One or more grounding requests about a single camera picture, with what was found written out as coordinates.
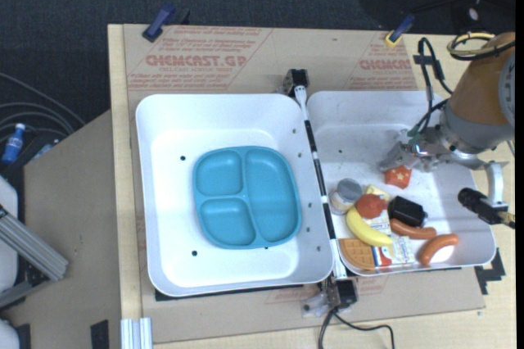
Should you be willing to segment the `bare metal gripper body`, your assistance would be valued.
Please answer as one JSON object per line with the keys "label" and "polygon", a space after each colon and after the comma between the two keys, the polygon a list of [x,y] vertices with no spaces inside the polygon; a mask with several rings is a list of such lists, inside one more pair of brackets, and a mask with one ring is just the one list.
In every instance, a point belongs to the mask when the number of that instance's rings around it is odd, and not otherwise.
{"label": "bare metal gripper body", "polygon": [[416,134],[408,141],[407,150],[410,156],[421,156],[428,158],[428,172],[435,170],[439,165],[458,164],[470,170],[482,170],[485,162],[477,153],[471,153],[459,148],[462,145],[456,141],[450,131],[444,126],[429,127],[421,134]]}

